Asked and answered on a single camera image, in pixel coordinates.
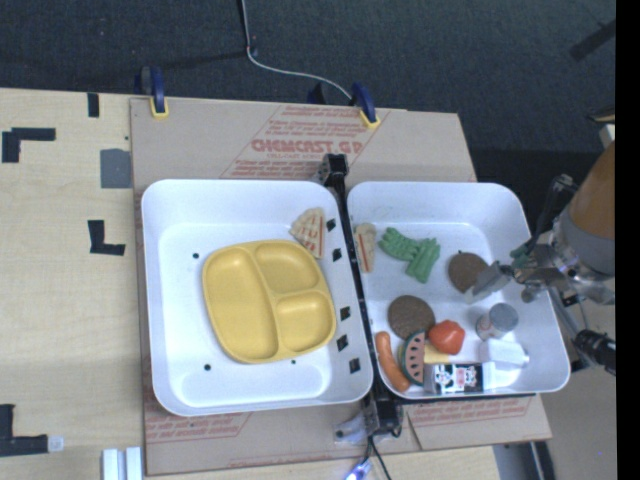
sausage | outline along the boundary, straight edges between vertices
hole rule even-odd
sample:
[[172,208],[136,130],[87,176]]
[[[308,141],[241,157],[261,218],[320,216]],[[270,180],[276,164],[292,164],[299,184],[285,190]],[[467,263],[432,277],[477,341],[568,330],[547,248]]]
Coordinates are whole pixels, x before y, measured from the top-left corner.
[[404,393],[409,389],[409,386],[411,386],[411,381],[405,377],[393,358],[393,353],[391,352],[391,337],[388,332],[380,331],[376,334],[376,349],[378,351],[380,366],[382,366],[382,370],[391,382],[391,385],[396,390]]

dark background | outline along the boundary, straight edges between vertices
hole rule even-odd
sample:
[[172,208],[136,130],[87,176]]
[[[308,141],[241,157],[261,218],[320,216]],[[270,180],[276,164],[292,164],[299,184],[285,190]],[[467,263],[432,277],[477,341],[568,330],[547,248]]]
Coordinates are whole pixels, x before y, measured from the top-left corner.
[[[459,115],[480,181],[532,225],[551,179],[602,151],[588,116],[615,105],[616,0],[246,0],[257,59],[355,81],[376,106]],[[238,0],[0,0],[0,86],[306,102],[315,82],[245,56]],[[325,86],[328,103],[348,101]]]

light wood surface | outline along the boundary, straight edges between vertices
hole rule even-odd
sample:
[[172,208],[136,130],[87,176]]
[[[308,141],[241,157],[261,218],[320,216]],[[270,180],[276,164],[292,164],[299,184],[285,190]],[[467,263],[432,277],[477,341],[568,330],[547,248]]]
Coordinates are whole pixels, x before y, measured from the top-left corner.
[[[0,458],[0,478],[100,478],[103,449],[143,446],[142,376],[131,189],[103,189],[100,151],[130,150],[129,97],[0,90],[0,129],[52,127],[0,164],[0,403],[15,435],[61,435],[62,452]],[[90,254],[87,222],[123,256]],[[391,477],[499,478],[491,447],[388,455]],[[342,459],[162,478],[343,478]],[[374,460],[371,480],[384,478]]]

cardboard sheet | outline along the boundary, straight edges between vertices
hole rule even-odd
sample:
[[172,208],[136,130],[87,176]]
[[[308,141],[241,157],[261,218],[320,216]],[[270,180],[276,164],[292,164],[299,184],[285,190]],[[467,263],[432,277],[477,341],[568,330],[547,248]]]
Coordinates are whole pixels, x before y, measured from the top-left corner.
[[[362,181],[475,181],[454,114],[379,110],[367,128],[350,107],[172,99],[151,115],[147,98],[131,107],[133,186],[145,386],[148,475],[360,457],[364,445],[337,442],[334,426],[360,404],[181,418],[153,395],[146,328],[140,199],[160,179],[310,179],[326,153],[345,153],[347,188]],[[405,408],[400,438],[383,453],[460,448],[550,437],[538,396],[435,402]]]

white tray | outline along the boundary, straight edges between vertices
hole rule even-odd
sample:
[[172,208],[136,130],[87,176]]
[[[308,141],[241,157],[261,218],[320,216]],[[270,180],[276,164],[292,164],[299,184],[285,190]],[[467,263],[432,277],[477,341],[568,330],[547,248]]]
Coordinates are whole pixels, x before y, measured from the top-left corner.
[[[201,284],[213,251],[253,240],[294,240],[291,224],[321,207],[335,227],[319,260],[337,330],[294,359],[242,364],[212,330]],[[364,397],[373,368],[335,198],[298,181],[163,180],[142,198],[153,388],[182,416],[348,403]],[[340,259],[334,261],[334,250]]]
[[[529,364],[521,370],[497,372],[493,389],[457,396],[548,392],[565,385],[570,375],[569,360],[546,292],[525,304],[520,298],[522,286],[511,281],[501,291],[470,306],[446,272],[449,258],[458,251],[477,253],[488,263],[510,263],[510,251],[530,237],[520,201],[511,191],[490,183],[366,182],[350,191],[348,206],[353,226],[374,224],[377,240],[387,227],[394,227],[410,238],[435,237],[441,246],[440,259],[426,284],[407,276],[407,263],[391,258],[378,246],[375,269],[362,275],[372,332],[389,332],[394,351],[401,339],[389,327],[387,310],[400,295],[420,297],[431,305],[438,321],[450,319],[462,325],[466,331],[464,345],[458,355],[452,356],[459,362],[478,362],[481,340],[475,323],[497,302],[508,302],[518,311],[520,321],[503,339],[519,342],[529,353]],[[426,394],[419,386],[398,393],[383,379],[391,391],[406,399],[442,396]]]

